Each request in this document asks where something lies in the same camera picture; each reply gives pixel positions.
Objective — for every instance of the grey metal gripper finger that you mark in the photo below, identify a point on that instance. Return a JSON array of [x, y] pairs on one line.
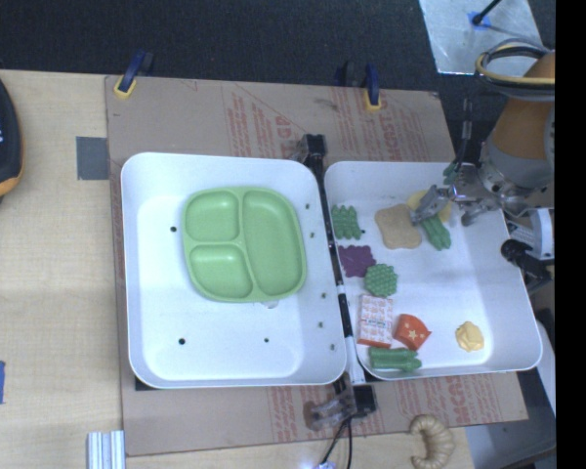
[[432, 200], [478, 210]]

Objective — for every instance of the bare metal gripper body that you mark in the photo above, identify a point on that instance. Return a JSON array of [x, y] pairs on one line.
[[490, 188]]

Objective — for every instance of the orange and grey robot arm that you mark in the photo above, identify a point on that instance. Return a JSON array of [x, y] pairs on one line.
[[522, 125]]

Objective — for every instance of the yellow round toy food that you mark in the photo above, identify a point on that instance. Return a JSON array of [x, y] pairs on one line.
[[416, 198]]

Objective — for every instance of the green toy bean bundle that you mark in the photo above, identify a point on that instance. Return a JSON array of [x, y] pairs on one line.
[[395, 359], [346, 222], [439, 235]]

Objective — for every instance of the tan toy biscuit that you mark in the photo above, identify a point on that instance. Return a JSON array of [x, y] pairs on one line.
[[397, 227]]

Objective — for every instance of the green toy grapes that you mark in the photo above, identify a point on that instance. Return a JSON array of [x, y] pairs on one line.
[[380, 280]]

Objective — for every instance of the white plastic tray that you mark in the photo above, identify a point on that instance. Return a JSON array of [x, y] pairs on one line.
[[224, 345], [449, 301]]

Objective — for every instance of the purple toy biscuit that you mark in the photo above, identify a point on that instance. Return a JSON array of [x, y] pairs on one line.
[[355, 261]]

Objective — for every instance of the yellow toy food lump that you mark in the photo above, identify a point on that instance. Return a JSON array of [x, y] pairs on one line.
[[470, 336]]

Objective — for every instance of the red packet with yellow star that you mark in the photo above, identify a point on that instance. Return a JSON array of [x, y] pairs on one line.
[[411, 332]]

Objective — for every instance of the orange and white carton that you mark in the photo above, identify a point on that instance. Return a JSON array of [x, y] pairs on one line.
[[375, 321]]

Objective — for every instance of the thin black and white rod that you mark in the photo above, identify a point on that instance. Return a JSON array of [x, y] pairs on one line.
[[343, 306]]

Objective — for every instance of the green divided plate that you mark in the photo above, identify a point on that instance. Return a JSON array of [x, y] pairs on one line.
[[268, 242]]

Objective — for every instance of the tan toy croissant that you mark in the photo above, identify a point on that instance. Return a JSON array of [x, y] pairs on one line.
[[437, 440]]

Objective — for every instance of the brown cardboard board red print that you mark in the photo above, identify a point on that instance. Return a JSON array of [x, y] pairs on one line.
[[185, 110]]

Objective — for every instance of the black cylinder on white bracket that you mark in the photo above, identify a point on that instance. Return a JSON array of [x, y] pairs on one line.
[[537, 240]]

